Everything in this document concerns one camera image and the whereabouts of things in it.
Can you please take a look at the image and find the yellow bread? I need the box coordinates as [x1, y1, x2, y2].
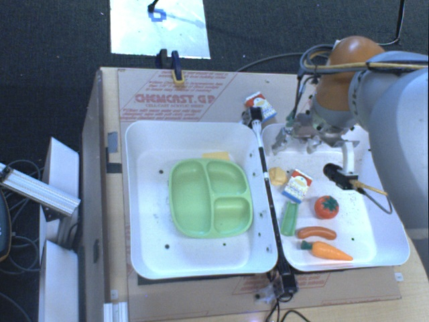
[268, 166, 289, 187]

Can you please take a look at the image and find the red white blue carton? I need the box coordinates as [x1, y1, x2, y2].
[281, 168, 314, 205]
[243, 91, 278, 122]

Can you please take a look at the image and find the black cylinder on white bracket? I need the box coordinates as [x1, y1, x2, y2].
[322, 140, 361, 191]

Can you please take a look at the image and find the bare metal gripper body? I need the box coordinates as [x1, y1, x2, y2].
[286, 111, 360, 148]

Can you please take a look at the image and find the brown cardboard board red print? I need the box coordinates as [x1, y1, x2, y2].
[116, 66, 403, 316]

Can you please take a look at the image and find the white plastic tray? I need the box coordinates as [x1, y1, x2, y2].
[261, 122, 412, 273]
[124, 119, 280, 280]

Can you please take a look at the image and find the red tomato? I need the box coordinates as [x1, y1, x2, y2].
[314, 195, 341, 221]

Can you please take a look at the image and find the yellow flat square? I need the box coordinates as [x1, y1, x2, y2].
[201, 151, 232, 162]

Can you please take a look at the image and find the thin black and white rod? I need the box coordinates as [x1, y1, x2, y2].
[251, 119, 290, 276]

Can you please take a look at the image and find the orange carrot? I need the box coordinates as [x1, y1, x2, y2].
[300, 240, 354, 262]

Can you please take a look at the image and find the green packet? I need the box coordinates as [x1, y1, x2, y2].
[280, 200, 300, 237]

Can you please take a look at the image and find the green divided plate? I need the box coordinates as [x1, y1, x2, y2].
[168, 158, 254, 239]

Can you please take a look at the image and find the brown sausage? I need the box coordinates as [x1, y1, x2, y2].
[296, 225, 338, 242]

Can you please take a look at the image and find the black block with thin wires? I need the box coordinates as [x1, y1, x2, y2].
[247, 107, 266, 126]
[273, 270, 300, 299]

